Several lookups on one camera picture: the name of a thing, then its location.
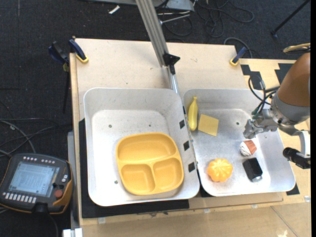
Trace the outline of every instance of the black rectangular object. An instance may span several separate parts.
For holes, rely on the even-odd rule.
[[[189,200],[166,200],[114,206],[99,206],[95,204],[88,192],[87,151],[86,151],[85,120],[79,122],[79,151],[81,176],[81,210],[82,218],[98,218],[124,214],[160,212],[167,210],[188,209]]]
[[[259,181],[262,178],[262,169],[257,158],[245,160],[242,165],[246,171],[248,178],[252,182]]]

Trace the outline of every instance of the yellow block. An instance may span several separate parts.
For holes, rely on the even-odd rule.
[[[219,120],[204,114],[201,114],[198,123],[198,130],[209,135],[217,136]]]

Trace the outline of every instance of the yellow plate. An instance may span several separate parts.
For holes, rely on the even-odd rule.
[[[116,147],[124,187],[135,195],[152,195],[178,188],[184,178],[179,150],[165,133],[140,133],[122,138]]]

